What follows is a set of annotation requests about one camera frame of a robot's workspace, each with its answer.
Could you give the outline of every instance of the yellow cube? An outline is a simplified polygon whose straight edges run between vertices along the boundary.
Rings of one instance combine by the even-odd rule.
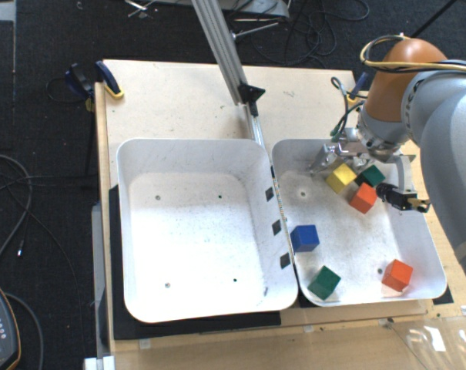
[[[328,183],[335,193],[340,193],[342,189],[353,182],[356,177],[356,173],[347,164],[342,163],[326,178],[325,182]]]

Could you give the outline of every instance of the electronic device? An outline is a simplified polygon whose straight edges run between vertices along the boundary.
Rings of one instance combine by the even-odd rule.
[[[12,370],[20,360],[20,336],[7,297],[0,289],[0,370]]]

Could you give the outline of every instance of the yellow cable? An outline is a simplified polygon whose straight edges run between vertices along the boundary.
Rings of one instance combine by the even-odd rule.
[[[395,37],[399,38],[401,41],[405,39],[410,39],[405,35],[396,35]],[[388,42],[393,41],[393,39],[381,39],[374,43],[374,41],[370,41],[367,43],[363,49],[361,49],[359,59],[360,61],[370,67],[377,67],[382,69],[391,69],[391,68],[406,68],[406,69],[436,69],[436,70],[455,70],[466,72],[466,66],[458,65],[458,64],[444,64],[444,63],[412,63],[412,62],[375,62],[372,60],[368,60],[364,57],[366,51],[370,48],[371,44],[380,44],[381,42]]]

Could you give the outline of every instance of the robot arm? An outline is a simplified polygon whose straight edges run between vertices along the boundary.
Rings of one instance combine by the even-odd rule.
[[[372,46],[396,40],[382,62],[370,60]],[[396,163],[398,187],[381,183],[377,195],[399,210],[426,212],[431,201],[466,274],[466,62],[447,60],[429,42],[402,35],[368,43],[360,58],[378,72],[357,128],[345,129],[336,146],[321,150],[310,170],[316,173],[338,156],[352,159],[356,170],[365,160]],[[408,140],[421,150],[430,200],[410,189],[411,159],[399,150]]]
[[[384,62],[446,62],[464,69],[378,72],[360,114],[361,142],[385,158],[412,140],[421,149],[424,184],[466,273],[466,62],[448,61],[433,45],[404,39]]]

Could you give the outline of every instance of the black bracket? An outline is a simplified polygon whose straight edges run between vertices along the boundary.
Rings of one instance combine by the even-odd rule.
[[[242,83],[238,86],[238,90],[243,103],[249,106],[251,115],[258,116],[256,101],[265,93],[265,89]]]

